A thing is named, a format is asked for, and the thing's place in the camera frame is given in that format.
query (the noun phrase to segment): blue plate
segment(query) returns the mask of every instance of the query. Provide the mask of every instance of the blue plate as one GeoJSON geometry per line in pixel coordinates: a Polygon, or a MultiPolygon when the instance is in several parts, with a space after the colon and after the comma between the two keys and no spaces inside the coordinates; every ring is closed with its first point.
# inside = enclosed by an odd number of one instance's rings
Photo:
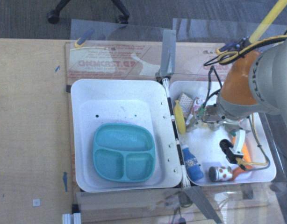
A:
{"type": "Polygon", "coordinates": [[[116,182],[143,182],[155,168],[155,143],[151,133],[136,125],[101,125],[93,139],[97,173],[116,182]]]}

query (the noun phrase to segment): caster wheel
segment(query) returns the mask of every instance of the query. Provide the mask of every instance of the caster wheel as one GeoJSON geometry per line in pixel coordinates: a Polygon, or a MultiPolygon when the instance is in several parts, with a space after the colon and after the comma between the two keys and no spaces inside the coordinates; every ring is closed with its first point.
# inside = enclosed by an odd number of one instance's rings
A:
{"type": "Polygon", "coordinates": [[[51,10],[47,13],[48,22],[51,24],[56,24],[59,22],[59,13],[55,10],[51,10]]]}
{"type": "Polygon", "coordinates": [[[119,24],[128,24],[128,20],[123,16],[123,15],[119,15],[116,19],[115,19],[116,23],[119,24]]]}

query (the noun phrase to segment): dark floor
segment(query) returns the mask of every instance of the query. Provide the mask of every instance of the dark floor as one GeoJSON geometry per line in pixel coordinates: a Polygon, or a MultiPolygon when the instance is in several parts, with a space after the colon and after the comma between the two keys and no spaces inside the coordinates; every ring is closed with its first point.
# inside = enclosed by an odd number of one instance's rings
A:
{"type": "MultiPolygon", "coordinates": [[[[174,28],[180,41],[195,41],[199,37],[200,42],[227,42],[224,38],[250,35],[245,34],[249,32],[246,24],[253,28],[260,23],[277,1],[122,0],[130,12],[129,24],[174,28]],[[207,25],[206,33],[203,33],[203,24],[207,25]]],[[[52,25],[47,22],[46,14],[58,2],[60,0],[0,0],[0,38],[70,39],[72,19],[114,23],[121,14],[110,0],[71,0],[62,10],[60,22],[52,25]]],[[[273,35],[282,35],[286,30],[287,6],[272,27],[273,35]]],[[[277,145],[274,155],[282,163],[274,189],[278,190],[276,193],[287,222],[287,129],[274,117],[267,119],[277,131],[273,134],[275,138],[284,141],[283,146],[277,145]]]]}

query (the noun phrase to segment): blue bottle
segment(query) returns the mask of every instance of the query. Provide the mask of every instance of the blue bottle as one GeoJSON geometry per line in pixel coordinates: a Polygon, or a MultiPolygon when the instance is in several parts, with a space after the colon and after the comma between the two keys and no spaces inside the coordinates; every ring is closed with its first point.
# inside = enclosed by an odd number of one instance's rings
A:
{"type": "Polygon", "coordinates": [[[196,157],[189,151],[188,145],[182,145],[182,151],[184,156],[184,163],[187,170],[187,174],[192,181],[197,181],[204,177],[203,172],[200,169],[196,157]]]}

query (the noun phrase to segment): white tray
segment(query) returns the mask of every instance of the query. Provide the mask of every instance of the white tray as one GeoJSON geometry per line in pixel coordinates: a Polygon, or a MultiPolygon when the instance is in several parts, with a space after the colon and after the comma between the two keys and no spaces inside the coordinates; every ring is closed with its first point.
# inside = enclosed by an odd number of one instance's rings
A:
{"type": "Polygon", "coordinates": [[[76,180],[86,192],[170,188],[182,178],[169,106],[162,85],[155,81],[81,79],[71,89],[76,180]],[[155,140],[156,163],[144,182],[113,182],[93,166],[93,136],[105,123],[146,128],[155,140]]]}
{"type": "MultiPolygon", "coordinates": [[[[207,82],[176,81],[170,86],[170,94],[173,101],[173,106],[175,106],[174,101],[178,99],[181,93],[185,93],[192,98],[199,97],[201,99],[205,99],[207,89],[207,82]]],[[[219,89],[218,82],[212,82],[211,92],[216,91],[217,89],[219,89]]],[[[216,96],[212,97],[207,104],[211,105],[215,102],[215,100],[216,96]]],[[[251,130],[247,120],[241,125],[242,128],[251,130]]],[[[211,166],[231,166],[231,168],[237,167],[237,165],[230,164],[227,161],[225,157],[226,155],[219,147],[219,142],[222,139],[231,140],[231,137],[228,135],[224,127],[221,126],[219,130],[214,132],[208,128],[207,124],[203,124],[202,127],[194,129],[189,133],[185,133],[184,135],[179,134],[180,141],[182,143],[188,144],[189,150],[193,155],[196,156],[198,162],[201,165],[201,171],[204,173],[204,178],[196,181],[195,184],[200,186],[211,186],[248,182],[269,182],[273,180],[276,176],[276,167],[258,114],[255,114],[255,127],[259,136],[259,141],[263,146],[263,149],[268,158],[270,159],[271,165],[268,169],[241,174],[236,178],[235,181],[230,182],[211,182],[208,176],[208,170],[211,166]]],[[[252,161],[265,162],[265,158],[260,149],[257,147],[257,143],[253,137],[252,132],[246,134],[245,143],[249,150],[252,161]]]]}

